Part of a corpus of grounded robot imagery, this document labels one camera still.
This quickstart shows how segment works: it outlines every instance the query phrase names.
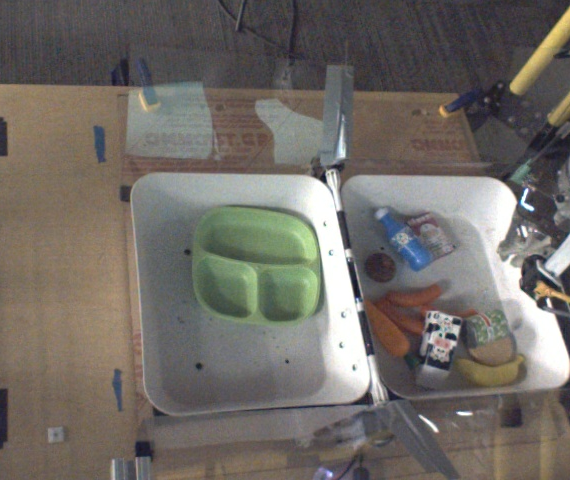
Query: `green bowl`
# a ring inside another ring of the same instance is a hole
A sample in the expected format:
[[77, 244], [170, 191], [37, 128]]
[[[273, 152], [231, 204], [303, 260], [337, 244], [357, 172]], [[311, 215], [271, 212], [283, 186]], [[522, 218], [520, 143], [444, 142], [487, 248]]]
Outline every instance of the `green bowl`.
[[200, 305], [235, 322], [286, 325], [314, 313], [321, 262], [314, 230], [273, 210], [209, 210], [194, 235], [192, 277]]

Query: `banana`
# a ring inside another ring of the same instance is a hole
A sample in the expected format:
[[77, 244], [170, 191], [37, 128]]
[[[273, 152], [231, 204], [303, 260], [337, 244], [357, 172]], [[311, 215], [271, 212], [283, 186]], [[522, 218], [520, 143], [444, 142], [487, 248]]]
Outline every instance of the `banana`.
[[469, 359], [456, 359], [454, 364], [459, 372], [472, 384], [483, 387], [496, 387], [511, 384], [518, 377], [518, 370], [525, 358], [518, 354], [516, 359], [500, 366], [485, 366]]

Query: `carrot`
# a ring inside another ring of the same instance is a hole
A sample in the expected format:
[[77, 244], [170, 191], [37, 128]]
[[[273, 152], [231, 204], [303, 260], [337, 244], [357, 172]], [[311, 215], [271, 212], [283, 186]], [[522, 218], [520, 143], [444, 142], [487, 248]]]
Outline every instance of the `carrot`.
[[394, 306], [399, 308], [413, 308], [417, 306], [429, 305], [438, 299], [443, 290], [434, 283], [422, 290], [415, 291], [395, 291], [390, 290], [385, 294], [385, 298]]
[[409, 353], [410, 343], [398, 326], [387, 318], [369, 300], [365, 300], [365, 312], [372, 326], [372, 331], [392, 356], [404, 357]]
[[[421, 306], [420, 312], [423, 318], [427, 316], [429, 311], [438, 311], [434, 306]], [[447, 311], [447, 313], [458, 316], [460, 318], [469, 318], [470, 316], [478, 315], [478, 311], [475, 309], [466, 309], [465, 311]]]
[[403, 331], [416, 334], [417, 336], [423, 335], [424, 322], [419, 315], [395, 307], [385, 297], [376, 301], [374, 304]]

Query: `dark floor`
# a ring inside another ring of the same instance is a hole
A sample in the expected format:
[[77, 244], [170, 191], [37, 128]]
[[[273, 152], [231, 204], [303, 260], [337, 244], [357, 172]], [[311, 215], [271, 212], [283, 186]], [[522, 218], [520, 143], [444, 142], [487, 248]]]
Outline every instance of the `dark floor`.
[[512, 75], [570, 4], [249, 0], [237, 33], [223, 7], [239, 1], [0, 0], [0, 83], [109, 85], [120, 59], [144, 57], [156, 82], [267, 88], [290, 57], [294, 89], [322, 89], [347, 59], [357, 90], [462, 93]]

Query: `blue bottle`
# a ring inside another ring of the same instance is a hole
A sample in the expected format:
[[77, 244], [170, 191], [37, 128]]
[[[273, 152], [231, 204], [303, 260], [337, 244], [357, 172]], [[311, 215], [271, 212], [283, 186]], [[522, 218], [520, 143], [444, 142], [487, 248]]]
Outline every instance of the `blue bottle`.
[[387, 231], [389, 243], [407, 261], [414, 272], [424, 269], [434, 258], [423, 246], [412, 229], [392, 218], [389, 209], [380, 208], [374, 214]]

